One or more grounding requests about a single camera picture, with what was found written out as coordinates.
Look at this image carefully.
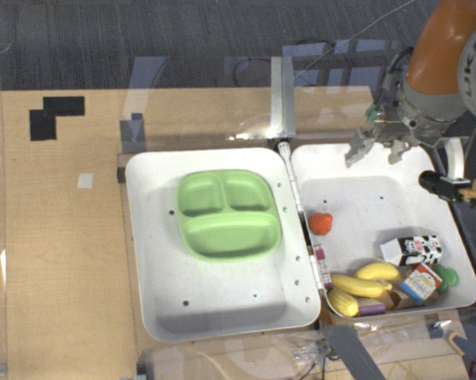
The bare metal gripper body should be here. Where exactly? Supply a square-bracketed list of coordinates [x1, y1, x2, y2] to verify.
[368, 95, 427, 151]

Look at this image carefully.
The white plastic tray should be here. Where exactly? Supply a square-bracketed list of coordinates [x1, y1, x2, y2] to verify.
[289, 133, 476, 322]
[122, 139, 324, 346]

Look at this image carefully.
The red toy tomato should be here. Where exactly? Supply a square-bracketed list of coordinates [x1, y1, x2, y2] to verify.
[307, 211, 335, 237]

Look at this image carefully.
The cow print milk carton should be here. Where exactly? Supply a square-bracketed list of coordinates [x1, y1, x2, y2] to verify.
[379, 233, 444, 269]

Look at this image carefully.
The yellow toy lemon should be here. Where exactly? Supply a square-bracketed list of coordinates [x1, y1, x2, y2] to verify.
[353, 260, 402, 285]

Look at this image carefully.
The pink and white packet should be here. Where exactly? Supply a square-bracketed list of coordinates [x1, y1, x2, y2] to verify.
[312, 243, 334, 291]

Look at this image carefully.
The green broccoli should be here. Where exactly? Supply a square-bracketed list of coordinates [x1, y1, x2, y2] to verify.
[431, 262, 461, 295]

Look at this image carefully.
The orange and blue carton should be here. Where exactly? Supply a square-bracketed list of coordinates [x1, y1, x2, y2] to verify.
[397, 262, 446, 308]

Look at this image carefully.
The yellow banana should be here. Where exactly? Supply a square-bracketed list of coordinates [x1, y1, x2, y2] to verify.
[330, 270, 394, 302]

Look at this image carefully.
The brown toy bread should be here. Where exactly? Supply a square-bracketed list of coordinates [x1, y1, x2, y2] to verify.
[384, 285, 419, 312]

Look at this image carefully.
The green divided plate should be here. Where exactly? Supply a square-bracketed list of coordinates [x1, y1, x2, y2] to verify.
[173, 164, 285, 267]

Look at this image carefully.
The yellow corn cob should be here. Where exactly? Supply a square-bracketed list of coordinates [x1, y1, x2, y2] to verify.
[326, 285, 361, 319]

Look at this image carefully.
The purple cylinder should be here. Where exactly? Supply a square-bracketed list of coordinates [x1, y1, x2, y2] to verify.
[357, 302, 388, 318]

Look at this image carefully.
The black cylinder on white bracket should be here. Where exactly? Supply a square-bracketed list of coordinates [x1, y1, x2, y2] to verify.
[415, 136, 474, 207]

